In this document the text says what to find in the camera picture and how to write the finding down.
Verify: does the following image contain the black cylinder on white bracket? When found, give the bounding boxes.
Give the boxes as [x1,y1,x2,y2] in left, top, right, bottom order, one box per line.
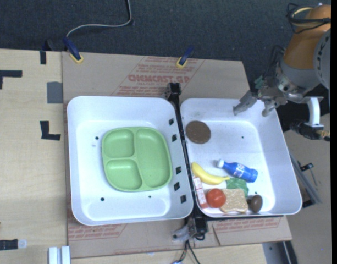
[288,96,324,140]

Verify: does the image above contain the red tomato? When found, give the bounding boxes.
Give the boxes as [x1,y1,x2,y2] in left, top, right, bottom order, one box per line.
[206,188,226,208]

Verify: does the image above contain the green divided plate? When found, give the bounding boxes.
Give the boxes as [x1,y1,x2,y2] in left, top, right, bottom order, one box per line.
[101,126,174,193]

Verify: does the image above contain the slice of toast bread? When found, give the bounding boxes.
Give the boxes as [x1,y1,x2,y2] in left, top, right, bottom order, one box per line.
[219,188,249,213]

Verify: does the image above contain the brown kiwi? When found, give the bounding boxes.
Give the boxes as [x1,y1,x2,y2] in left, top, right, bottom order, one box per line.
[249,194,263,213]

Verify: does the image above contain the brown round biscuit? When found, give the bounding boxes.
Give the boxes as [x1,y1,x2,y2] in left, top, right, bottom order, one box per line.
[185,120,212,145]

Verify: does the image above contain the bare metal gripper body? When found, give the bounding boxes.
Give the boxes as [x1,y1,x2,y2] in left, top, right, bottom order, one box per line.
[256,69,305,106]

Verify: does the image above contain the blue soda bottle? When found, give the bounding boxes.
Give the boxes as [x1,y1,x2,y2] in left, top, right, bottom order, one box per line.
[217,159,258,183]

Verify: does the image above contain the yellow banana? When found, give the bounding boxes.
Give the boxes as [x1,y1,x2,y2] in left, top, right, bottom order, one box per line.
[191,162,231,186]

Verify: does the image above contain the brown cardboard board red print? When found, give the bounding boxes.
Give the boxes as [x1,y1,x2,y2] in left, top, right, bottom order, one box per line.
[60,51,293,259]

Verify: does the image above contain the red and white carton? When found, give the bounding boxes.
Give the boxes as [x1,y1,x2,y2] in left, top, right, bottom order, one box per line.
[192,175,208,210]

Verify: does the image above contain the green lettuce leaf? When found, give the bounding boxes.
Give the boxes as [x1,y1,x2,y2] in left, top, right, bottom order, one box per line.
[225,177,250,198]

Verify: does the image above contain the white plastic tray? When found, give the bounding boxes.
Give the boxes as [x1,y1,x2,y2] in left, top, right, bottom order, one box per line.
[66,95,195,227]
[180,97,303,218]

